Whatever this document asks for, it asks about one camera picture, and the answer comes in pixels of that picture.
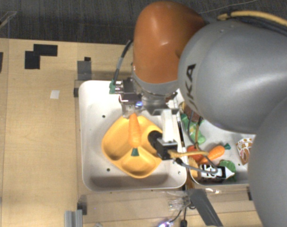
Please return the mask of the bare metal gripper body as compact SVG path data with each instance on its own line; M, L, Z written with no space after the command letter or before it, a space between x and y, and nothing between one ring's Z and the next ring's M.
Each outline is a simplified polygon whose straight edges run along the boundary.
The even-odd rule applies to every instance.
M177 92L152 93L143 89L134 78L127 78L116 86L119 102L122 105L143 106L150 115L160 115L168 109L177 114L177 108L170 108L167 103L177 96Z

